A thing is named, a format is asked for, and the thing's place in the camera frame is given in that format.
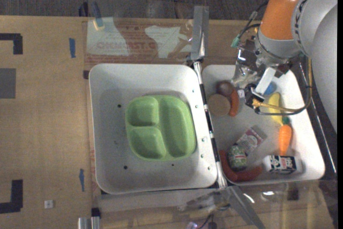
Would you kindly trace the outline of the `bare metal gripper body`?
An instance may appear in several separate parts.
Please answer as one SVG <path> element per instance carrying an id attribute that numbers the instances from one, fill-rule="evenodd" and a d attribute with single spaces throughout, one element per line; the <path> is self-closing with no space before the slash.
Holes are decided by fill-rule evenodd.
<path id="1" fill-rule="evenodd" d="M 257 75 L 261 77 L 267 67 L 275 69 L 276 77 L 279 78 L 291 69 L 291 61 L 273 55 L 259 41 L 257 41 L 257 45 L 253 40 L 238 43 L 236 71 L 239 76 Z"/>

